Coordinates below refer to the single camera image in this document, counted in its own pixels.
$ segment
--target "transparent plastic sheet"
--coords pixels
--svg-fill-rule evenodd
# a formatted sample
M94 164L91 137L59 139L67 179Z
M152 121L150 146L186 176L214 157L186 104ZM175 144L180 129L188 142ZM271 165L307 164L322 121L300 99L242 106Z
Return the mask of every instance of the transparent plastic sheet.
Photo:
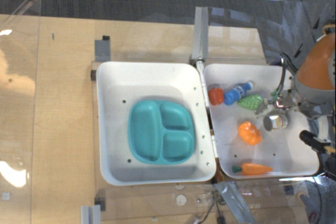
M41 0L0 24L0 222L30 223L34 102Z
M313 7L309 17L305 12L308 7ZM209 7L209 55L205 63L265 65L278 61L280 53L285 52L293 65L299 67L314 45L314 39L319 37L321 24L331 16L330 10L328 6L290 1L223 0L222 7ZM155 20L160 21L164 16L155 13ZM103 36L110 37L112 61L190 61L193 24L97 21L95 29L96 40L101 40ZM92 88L95 100L95 82ZM218 197L219 194L214 195L216 189L210 184L108 185L100 173L98 121L94 124L96 203L103 208L103 223L121 219L141 223L140 218L143 222L162 219L168 223L194 223L195 219L201 221L206 216L217 199L214 196ZM305 190L306 185L310 184L310 181L300 180L301 185L297 181L291 184L297 192L301 187ZM286 191L290 187L285 187L277 179L245 180L235 184L257 223L278 223L279 219L283 223L310 223L305 206L296 198L297 193ZM256 189L255 194L244 192L247 186ZM236 223L227 205L220 206L227 223ZM213 206L205 223L215 222L217 214L216 206Z

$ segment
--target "tin can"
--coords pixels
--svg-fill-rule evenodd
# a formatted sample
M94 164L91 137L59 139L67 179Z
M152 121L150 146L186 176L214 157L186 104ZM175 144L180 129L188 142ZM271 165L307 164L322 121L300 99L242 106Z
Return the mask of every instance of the tin can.
M264 117L264 127L267 131L285 129L288 126L288 118L284 114L272 114Z

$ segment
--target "teal divided plate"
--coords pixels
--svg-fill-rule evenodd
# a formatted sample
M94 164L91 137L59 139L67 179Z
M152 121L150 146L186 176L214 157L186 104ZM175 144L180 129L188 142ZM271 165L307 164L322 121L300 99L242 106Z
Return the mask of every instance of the teal divided plate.
M191 157L195 147L194 125L186 108L167 101L136 103L128 121L133 156L149 164L178 164Z

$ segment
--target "blue plastic bottle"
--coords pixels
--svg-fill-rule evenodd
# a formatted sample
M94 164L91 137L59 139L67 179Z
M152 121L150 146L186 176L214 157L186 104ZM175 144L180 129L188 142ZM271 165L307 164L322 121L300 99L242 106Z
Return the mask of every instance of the blue plastic bottle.
M224 93L224 104L232 105L234 102L243 98L246 95L246 92L252 89L252 87L253 87L252 82L248 81L244 84L240 84L234 87L232 90L228 91L227 93Z

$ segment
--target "orange pumpkin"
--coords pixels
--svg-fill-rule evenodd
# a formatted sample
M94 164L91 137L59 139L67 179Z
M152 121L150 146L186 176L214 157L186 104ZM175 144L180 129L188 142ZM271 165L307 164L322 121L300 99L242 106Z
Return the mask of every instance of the orange pumpkin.
M249 121L243 122L238 127L238 134L244 142L251 146L259 144L263 139L260 131Z

